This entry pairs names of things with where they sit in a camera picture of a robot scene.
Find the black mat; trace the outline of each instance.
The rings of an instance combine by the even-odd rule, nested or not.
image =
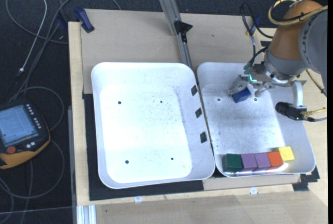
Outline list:
[[[203,191],[203,183],[201,180],[164,183],[160,185],[126,189],[111,189],[106,187],[99,179],[97,168],[97,145],[93,95],[84,95],[83,98],[85,106],[90,200]]]

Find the purple block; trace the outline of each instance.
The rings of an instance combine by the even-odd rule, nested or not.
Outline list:
[[[267,153],[257,153],[254,154],[254,157],[258,165],[256,170],[266,170],[271,166]]]
[[[242,154],[241,161],[243,163],[242,172],[252,172],[257,169],[257,161],[255,160],[254,154]]]

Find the black bracket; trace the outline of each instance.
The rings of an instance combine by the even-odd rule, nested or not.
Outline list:
[[[173,25],[176,28],[176,33],[181,34],[182,42],[187,43],[186,32],[188,32],[193,27],[193,25],[181,21],[175,21]]]
[[[315,166],[314,170],[311,174],[301,174],[301,182],[293,183],[292,187],[294,191],[308,191],[308,183],[309,182],[318,182],[320,179],[317,166]]]

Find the red button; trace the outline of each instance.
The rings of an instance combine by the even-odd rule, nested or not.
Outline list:
[[[7,148],[7,153],[8,154],[14,154],[16,152],[16,148],[15,147],[13,147],[13,146],[11,146],[11,147],[8,147]]]

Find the empty white tray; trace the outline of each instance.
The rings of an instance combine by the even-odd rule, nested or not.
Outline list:
[[[197,70],[204,109],[215,155],[216,167],[227,177],[308,173],[315,158],[302,121],[294,121],[275,111],[277,102],[293,103],[291,87],[275,87],[261,97],[234,103],[227,94],[236,77],[244,75],[243,63],[206,62]],[[290,146],[295,160],[276,170],[258,172],[223,172],[225,154],[270,152]]]
[[[193,71],[103,62],[92,70],[98,172],[114,189],[200,180],[215,169]]]

